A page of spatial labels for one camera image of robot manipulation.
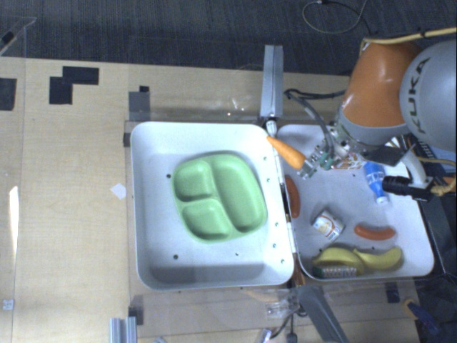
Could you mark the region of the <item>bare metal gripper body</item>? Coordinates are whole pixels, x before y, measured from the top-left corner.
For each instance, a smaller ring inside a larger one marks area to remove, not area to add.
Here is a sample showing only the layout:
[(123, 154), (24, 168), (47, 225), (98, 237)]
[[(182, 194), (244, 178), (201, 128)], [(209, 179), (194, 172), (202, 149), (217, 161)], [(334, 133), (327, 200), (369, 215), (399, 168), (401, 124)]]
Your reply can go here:
[(315, 146), (311, 160), (318, 170), (354, 170), (361, 168), (361, 156), (353, 150), (352, 138), (336, 126), (327, 126), (322, 141)]

